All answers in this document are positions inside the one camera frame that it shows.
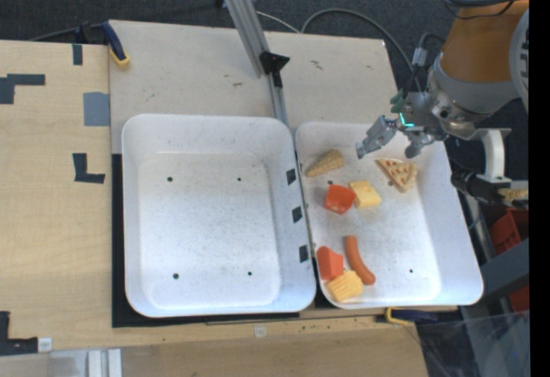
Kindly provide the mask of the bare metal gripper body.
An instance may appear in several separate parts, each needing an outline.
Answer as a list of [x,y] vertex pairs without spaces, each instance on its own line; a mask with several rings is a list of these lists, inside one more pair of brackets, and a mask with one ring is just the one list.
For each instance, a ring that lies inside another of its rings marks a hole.
[[475,137],[476,122],[480,120],[478,114],[453,104],[445,94],[428,92],[410,92],[397,113],[397,124],[403,132],[465,140]]

